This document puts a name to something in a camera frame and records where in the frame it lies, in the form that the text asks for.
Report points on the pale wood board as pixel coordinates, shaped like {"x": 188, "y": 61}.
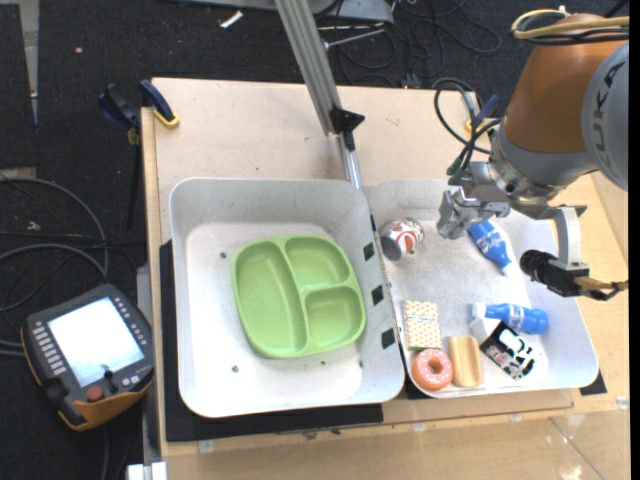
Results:
{"x": 240, "y": 128}

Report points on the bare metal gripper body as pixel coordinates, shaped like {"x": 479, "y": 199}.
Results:
{"x": 492, "y": 195}

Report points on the white plastic tray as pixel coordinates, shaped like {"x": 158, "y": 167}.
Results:
{"x": 210, "y": 318}
{"x": 450, "y": 278}

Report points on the green divided plate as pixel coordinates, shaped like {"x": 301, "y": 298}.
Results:
{"x": 270, "y": 298}

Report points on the orange patterned carton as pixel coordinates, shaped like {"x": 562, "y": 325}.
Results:
{"x": 421, "y": 324}

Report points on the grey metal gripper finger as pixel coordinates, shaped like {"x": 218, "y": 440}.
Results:
{"x": 446, "y": 218}
{"x": 465, "y": 215}

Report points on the tan bread bun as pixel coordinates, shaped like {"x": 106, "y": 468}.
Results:
{"x": 465, "y": 363}

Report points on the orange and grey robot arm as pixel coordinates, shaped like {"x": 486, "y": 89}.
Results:
{"x": 555, "y": 98}

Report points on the red and white can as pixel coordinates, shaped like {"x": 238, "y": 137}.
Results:
{"x": 404, "y": 238}

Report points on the black and white carton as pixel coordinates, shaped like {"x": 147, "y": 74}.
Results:
{"x": 512, "y": 353}

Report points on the pink doughnut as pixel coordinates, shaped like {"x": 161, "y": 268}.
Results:
{"x": 423, "y": 373}

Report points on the black cylinder on white bracket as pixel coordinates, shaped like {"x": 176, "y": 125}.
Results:
{"x": 550, "y": 268}

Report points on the blue bottle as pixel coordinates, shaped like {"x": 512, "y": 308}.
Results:
{"x": 489, "y": 243}
{"x": 517, "y": 317}

